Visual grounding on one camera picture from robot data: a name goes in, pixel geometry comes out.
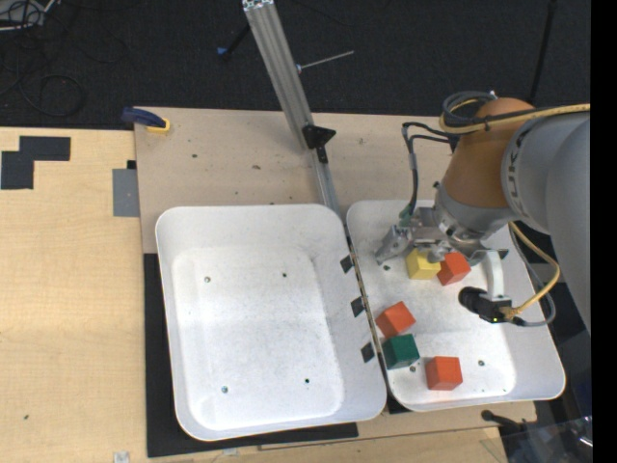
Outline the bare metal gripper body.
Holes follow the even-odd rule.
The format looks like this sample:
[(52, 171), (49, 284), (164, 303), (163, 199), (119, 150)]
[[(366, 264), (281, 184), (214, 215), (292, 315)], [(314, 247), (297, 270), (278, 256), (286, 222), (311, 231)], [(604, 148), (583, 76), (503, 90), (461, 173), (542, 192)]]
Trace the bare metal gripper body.
[(404, 207), (399, 213), (399, 227), (411, 230), (411, 245), (428, 254), (428, 246), (446, 243), (451, 252), (458, 252), (466, 259), (474, 259), (483, 250), (483, 233), (471, 226), (476, 207), (417, 206)]

